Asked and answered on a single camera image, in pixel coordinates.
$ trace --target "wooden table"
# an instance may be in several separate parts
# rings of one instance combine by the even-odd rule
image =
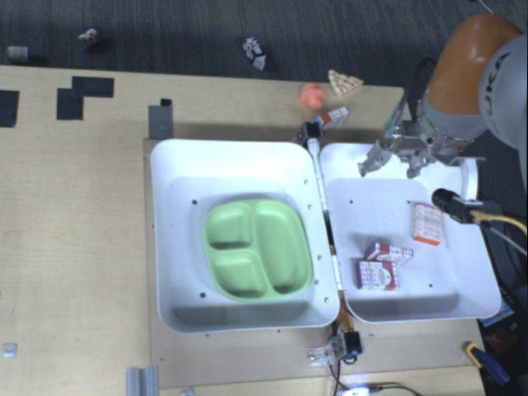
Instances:
[[[114,97],[85,98],[83,121],[56,120],[57,88],[71,87],[72,76],[114,78]],[[0,90],[20,92],[16,127],[0,129],[0,343],[18,344],[16,357],[0,358],[1,394],[120,395],[128,367],[156,363],[149,347],[144,208],[148,106],[172,99],[177,137],[290,140],[314,118],[297,101],[301,86],[0,67]],[[325,108],[347,106],[351,114],[327,138],[373,141],[400,96],[388,87],[329,96]],[[344,382],[398,381],[427,395],[484,394],[460,349],[465,341],[482,345],[474,320],[355,324],[365,354],[344,369]],[[302,353],[295,336],[285,332],[281,344]],[[215,347],[229,353],[232,338],[215,334]],[[203,368],[199,356],[206,352],[204,346],[194,359],[186,354],[189,384],[207,384],[195,387],[198,396],[332,394],[326,370],[226,384],[222,359],[216,370]],[[261,361],[264,371],[280,362]],[[240,374],[237,381],[248,380]]]

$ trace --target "yellow cable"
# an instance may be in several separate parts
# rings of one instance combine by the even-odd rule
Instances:
[[[502,221],[504,223],[513,224],[514,226],[522,230],[524,234],[528,237],[528,231],[526,230],[526,226],[520,221],[512,219],[511,217],[506,217],[505,215],[488,214],[478,210],[471,210],[469,213],[473,216],[477,223],[482,223],[483,221]]]

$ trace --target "orange and white box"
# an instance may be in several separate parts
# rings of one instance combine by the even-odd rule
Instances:
[[[412,237],[430,245],[440,244],[442,213],[436,207],[425,204],[414,206]]]

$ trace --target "red and white box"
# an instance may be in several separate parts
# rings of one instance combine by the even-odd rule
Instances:
[[[413,259],[414,251],[408,247],[395,247],[387,243],[374,242],[365,251],[365,259],[368,261],[393,262],[402,266]]]
[[[442,213],[425,204],[414,206],[412,237],[419,242],[440,245]]]
[[[356,274],[360,289],[394,290],[399,287],[398,270],[393,262],[359,261]]]

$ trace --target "divided green plate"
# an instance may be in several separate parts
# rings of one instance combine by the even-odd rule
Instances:
[[[205,250],[217,288],[237,301],[283,298],[312,279],[300,218],[277,200],[214,207],[205,219]]]

